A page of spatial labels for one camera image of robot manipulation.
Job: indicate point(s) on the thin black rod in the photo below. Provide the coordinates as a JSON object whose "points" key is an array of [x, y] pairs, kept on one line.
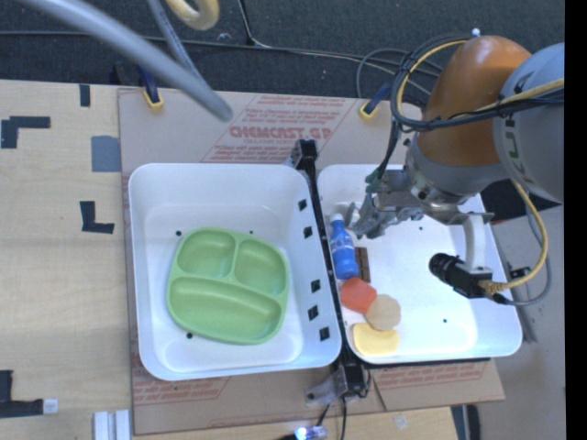
{"points": [[322, 227]]}

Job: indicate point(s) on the white plastic tray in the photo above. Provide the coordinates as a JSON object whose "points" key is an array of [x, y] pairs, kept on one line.
{"points": [[426, 333], [220, 186]]}

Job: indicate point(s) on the blue bottle white cap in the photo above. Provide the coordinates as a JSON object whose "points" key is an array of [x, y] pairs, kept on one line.
{"points": [[343, 250]]}

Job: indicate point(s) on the tan round biscuit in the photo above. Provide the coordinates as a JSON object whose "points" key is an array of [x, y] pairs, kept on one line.
{"points": [[384, 313]]}

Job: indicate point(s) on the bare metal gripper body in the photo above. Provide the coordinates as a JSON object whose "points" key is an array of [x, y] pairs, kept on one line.
{"points": [[397, 195]]}

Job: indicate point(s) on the brown cardboard board red print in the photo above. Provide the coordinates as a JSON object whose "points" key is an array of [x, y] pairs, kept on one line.
{"points": [[192, 131]]}

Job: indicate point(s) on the yellow flat cheese slice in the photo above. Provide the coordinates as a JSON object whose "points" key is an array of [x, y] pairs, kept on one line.
{"points": [[373, 343]]}

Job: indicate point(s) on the green divided plate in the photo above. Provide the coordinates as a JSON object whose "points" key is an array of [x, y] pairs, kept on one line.
{"points": [[220, 300]]}

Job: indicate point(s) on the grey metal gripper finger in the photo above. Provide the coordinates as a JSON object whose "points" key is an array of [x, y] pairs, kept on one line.
{"points": [[351, 213], [370, 227]]}

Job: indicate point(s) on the orange rounded block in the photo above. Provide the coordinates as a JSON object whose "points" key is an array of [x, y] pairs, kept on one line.
{"points": [[357, 293]]}

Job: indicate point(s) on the black cylinder on white bracket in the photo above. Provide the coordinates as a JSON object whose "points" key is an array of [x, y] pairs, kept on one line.
{"points": [[458, 275]]}

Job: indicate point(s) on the brown chocolate bar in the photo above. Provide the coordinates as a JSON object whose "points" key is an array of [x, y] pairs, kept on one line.
{"points": [[364, 264]]}

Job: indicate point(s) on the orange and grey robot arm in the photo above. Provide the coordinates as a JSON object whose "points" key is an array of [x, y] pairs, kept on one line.
{"points": [[472, 108]]}

